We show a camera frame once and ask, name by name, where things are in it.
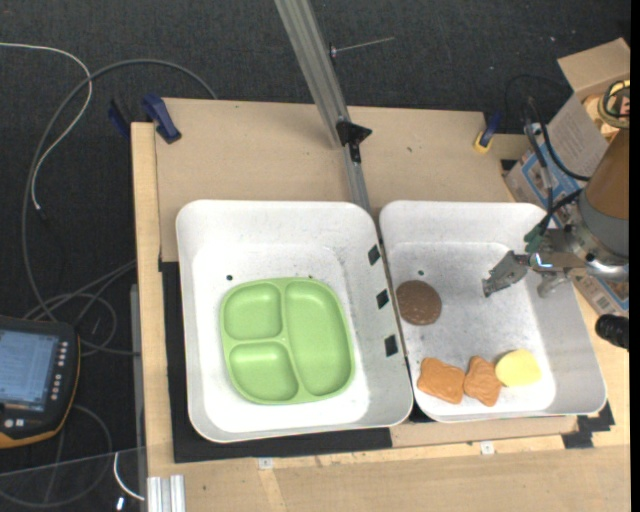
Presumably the round brown biscuit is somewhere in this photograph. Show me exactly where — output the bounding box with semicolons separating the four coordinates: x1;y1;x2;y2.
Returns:
395;279;444;327

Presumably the white plastic tray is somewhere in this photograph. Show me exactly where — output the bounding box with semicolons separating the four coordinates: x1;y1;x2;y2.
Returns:
377;199;609;425
174;198;416;445

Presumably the white and blue carton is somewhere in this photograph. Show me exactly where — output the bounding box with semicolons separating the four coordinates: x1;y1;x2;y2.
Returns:
503;92;631;317

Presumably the pale yellow rounded lump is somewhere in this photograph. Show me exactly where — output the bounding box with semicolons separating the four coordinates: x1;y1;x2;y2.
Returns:
494;348;544;389

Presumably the brown toast slice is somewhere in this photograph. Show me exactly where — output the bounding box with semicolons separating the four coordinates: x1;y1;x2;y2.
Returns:
416;356;467;406
462;355;504;408

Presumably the brown cardboard board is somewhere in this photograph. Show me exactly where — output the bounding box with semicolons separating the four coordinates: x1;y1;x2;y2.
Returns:
153;96;581;449

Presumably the green divided plate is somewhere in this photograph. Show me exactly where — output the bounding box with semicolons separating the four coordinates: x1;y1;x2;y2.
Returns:
218;276;358;407

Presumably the black cylinder on white bracket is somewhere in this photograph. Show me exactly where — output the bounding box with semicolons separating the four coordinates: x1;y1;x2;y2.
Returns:
594;313;631;352

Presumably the brown cardboard box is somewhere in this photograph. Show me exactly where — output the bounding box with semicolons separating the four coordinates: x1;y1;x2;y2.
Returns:
556;37;631;146

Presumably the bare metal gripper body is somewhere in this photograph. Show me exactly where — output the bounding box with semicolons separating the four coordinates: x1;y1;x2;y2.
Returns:
526;227;631;283

